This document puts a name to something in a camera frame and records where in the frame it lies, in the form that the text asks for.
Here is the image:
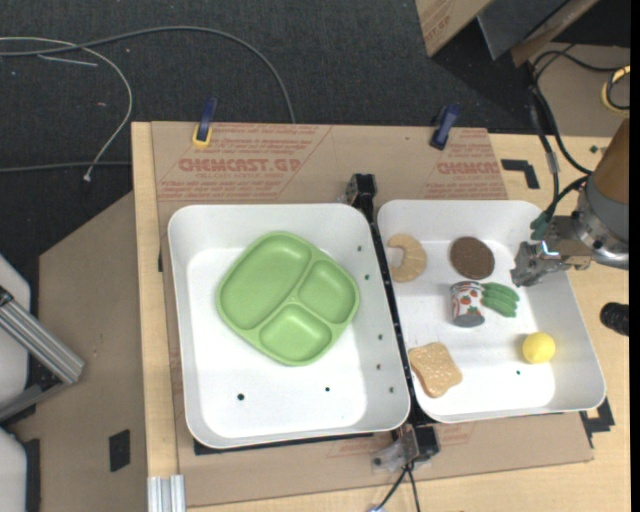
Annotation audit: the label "green divided plate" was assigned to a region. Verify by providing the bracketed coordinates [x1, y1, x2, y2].
[215, 230, 362, 368]

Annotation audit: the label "thin black rod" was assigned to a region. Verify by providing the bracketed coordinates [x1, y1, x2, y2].
[367, 199, 418, 427]

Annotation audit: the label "small can with tomato print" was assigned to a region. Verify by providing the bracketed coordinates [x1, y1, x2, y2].
[449, 280, 487, 329]

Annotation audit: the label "yellow lemon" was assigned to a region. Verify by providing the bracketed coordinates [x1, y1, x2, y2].
[521, 331, 558, 365]

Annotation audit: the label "beige toy croissant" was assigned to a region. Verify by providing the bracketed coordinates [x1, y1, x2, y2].
[386, 233, 429, 285]

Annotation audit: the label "white plastic tray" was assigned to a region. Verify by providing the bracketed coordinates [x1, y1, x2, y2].
[375, 198, 608, 425]
[167, 202, 412, 450]

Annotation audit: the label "green pea pods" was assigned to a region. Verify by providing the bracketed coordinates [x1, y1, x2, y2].
[478, 281, 521, 319]

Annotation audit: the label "brown round biscuit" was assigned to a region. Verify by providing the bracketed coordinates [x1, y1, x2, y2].
[448, 235, 497, 281]

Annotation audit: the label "tan bread slice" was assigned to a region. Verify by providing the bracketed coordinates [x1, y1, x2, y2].
[407, 341, 464, 400]

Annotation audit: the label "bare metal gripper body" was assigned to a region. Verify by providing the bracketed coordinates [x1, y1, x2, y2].
[541, 205, 630, 272]

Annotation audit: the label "black block with thin wires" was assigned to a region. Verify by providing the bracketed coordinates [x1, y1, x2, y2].
[344, 172, 377, 209]
[371, 424, 441, 472]

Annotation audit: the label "brown cardboard board red print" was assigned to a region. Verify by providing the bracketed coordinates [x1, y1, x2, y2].
[149, 121, 596, 507]

